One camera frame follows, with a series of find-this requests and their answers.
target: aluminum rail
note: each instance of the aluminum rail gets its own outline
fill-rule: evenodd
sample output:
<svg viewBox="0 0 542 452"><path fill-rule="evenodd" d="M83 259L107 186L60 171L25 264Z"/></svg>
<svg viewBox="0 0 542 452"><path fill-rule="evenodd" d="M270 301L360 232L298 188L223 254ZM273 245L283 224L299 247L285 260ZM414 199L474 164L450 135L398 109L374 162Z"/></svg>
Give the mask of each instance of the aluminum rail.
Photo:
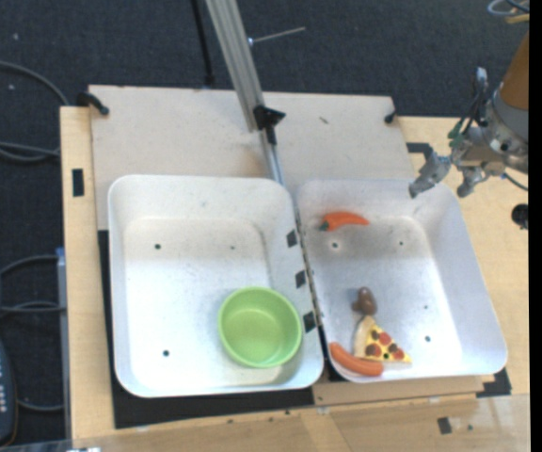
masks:
<svg viewBox="0 0 542 452"><path fill-rule="evenodd" d="M236 0L205 0L213 20L225 63L228 67L233 87L237 92L242 111L250 131L260 127L254 116L254 109L264 106L263 91L254 66L250 45L242 23ZM269 142L267 133L261 132L261 142L267 166L275 181L284 184L276 145Z"/></svg>

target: wooden board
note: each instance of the wooden board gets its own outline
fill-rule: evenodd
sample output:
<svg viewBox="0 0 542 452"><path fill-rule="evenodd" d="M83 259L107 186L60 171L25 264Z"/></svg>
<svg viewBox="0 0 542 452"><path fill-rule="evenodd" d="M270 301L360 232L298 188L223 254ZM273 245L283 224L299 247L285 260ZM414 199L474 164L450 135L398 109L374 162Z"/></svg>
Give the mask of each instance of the wooden board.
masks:
<svg viewBox="0 0 542 452"><path fill-rule="evenodd" d="M117 452L525 451L530 431L530 397L514 395L239 415L222 423L75 440L73 446Z"/></svg>
<svg viewBox="0 0 542 452"><path fill-rule="evenodd" d="M98 228L120 176L180 174L267 177L261 133L249 132L229 90L91 86L110 108L91 113ZM413 169L398 127L384 117L389 97L265 93L286 114L277 127L285 186L311 178L409 177Z"/></svg>
<svg viewBox="0 0 542 452"><path fill-rule="evenodd" d="M132 436L135 429L118 431L114 429L112 399L107 358L107 346L104 333L104 308L102 303L101 274L99 251L96 239L96 203L93 185L93 166L91 148L91 113L89 109L63 107L60 114L62 139L62 181L64 192L64 228L65 252L67 257L67 287L69 295L69 337L71 360L71 403L72 436L74 438L98 436ZM401 119L400 126L407 141L441 142L443 128L451 121L443 119ZM414 166L419 162L412 156ZM73 196L72 171L82 170L85 182L85 194ZM458 183L455 174L449 179ZM529 390L528 365L528 236L521 233L509 220L511 202L522 202L525 194L514 194L503 203L503 189L511 192L513 187L507 183L495 181L479 186L477 192L462 200L464 217L470 229L470 238L478 254L481 269L485 274L487 288L495 303L497 315L502 323L510 360L508 372L514 384L514 392L526 396ZM490 186L498 186L490 194ZM474 199L484 196L484 200ZM340 383L320 381L315 393L322 397L318 405L360 402L361 400L394 400L406 396L428 396L457 394L475 391L481 385L481 378L468 378L465 383L441 380L434 388L396 391L396 394L365 395L362 389L344 393L346 387ZM281 417L282 412L240 415L240 420L268 421ZM176 428L208 427L225 424L226 417L204 418L195 421L162 424L150 431L163 433ZM338 437L328 428L321 427L331 441ZM320 441L312 441L319 447ZM308 450L309 443L303 443L303 450Z"/></svg>

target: chocolate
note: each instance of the chocolate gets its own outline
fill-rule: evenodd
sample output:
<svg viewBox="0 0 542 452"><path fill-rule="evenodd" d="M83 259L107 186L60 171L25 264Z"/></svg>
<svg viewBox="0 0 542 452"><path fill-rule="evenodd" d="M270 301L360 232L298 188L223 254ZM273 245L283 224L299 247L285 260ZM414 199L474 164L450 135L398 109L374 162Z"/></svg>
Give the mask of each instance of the chocolate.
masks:
<svg viewBox="0 0 542 452"><path fill-rule="evenodd" d="M377 303L375 302L372 290L363 286L357 292L357 301L352 304L355 312L362 312L364 315L373 316L377 313Z"/></svg>

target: wooden base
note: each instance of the wooden base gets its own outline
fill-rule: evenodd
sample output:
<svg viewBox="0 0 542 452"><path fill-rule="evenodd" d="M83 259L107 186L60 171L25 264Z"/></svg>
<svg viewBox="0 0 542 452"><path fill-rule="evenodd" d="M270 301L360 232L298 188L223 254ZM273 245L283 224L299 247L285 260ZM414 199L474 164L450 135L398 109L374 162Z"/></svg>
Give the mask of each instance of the wooden base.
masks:
<svg viewBox="0 0 542 452"><path fill-rule="evenodd" d="M281 98L284 101L279 99L280 102L287 103L290 94ZM325 96L325 99L327 112L315 117L321 125L327 124L319 117L328 121L330 116L336 121L342 116L343 121L349 121L348 115L341 114L340 110L349 102L346 96L335 100ZM385 98L381 102L386 106ZM202 418L152 426L146 428L146 433L137 429L116 430L97 245L92 119L90 109L61 108L74 439L107 437L98 443L90 442L91 445L103 446L105 441L114 442L117 440L115 437L120 436L123 438L122 446L128 447L127 450L137 442L143 444L143 441L148 441L148 448L155 450L168 450L168 444L173 444L177 450L207 450L209 445L212 447L211 443L215 444L215 450L219 447L221 450L224 447L231 450L275 450L282 446L297 450L366 450L370 443L384 444L388 449L397 450L400 446L412 448L414 444L421 445L418 440L425 441L423 445L429 449L454 449L487 443L499 448L499 444L506 440L513 441L512 444L524 444L528 439L528 234L517 229L510 219L513 206L526 202L527 194L499 180L478 186L472 196L461 200L461 207L508 345L507 371L514 395L475 399L473 393L481 390L486 380L478 377L422 380L383 391L377 388L372 391L352 383L320 380L313 387L316 409L290 411L288 415L285 412L263 412ZM384 130L398 133L402 142L428 142L442 153L440 146L446 145L446 133L453 123L454 120L449 119L406 118L397 120L390 129ZM398 139L392 138L392 141L399 146ZM418 169L422 164L421 155L412 154L407 159L409 157L409 168L402 168L402 173ZM82 196L73 196L73 170L83 171L85 192ZM454 188L459 182L460 177L454 171L446 180ZM442 399L437 400L436 396L442 396ZM457 396L458 400L445 402L445 396ZM451 421L454 431L448 434L449 437L440 434L437 415L457 418ZM511 427L504 429L503 423ZM405 447L407 440L410 440L410 445ZM115 450L123 450L119 446L115 444Z"/></svg>

